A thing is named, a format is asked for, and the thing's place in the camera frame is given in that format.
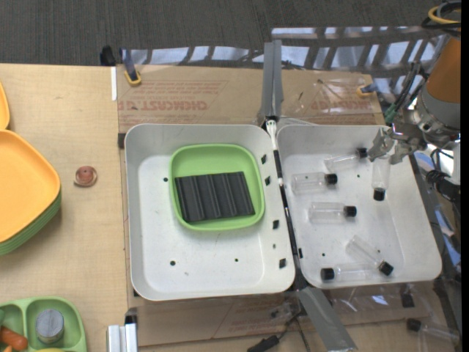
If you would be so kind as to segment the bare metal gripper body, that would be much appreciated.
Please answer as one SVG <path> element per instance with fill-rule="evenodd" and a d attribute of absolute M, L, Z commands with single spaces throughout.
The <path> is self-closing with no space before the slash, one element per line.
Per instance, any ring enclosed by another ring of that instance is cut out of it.
<path fill-rule="evenodd" d="M 447 125 L 436 117 L 418 110 L 402 110 L 393 122 L 393 132 L 398 139 L 423 146 L 432 144 L 451 150 L 459 136 L 459 128 Z"/>

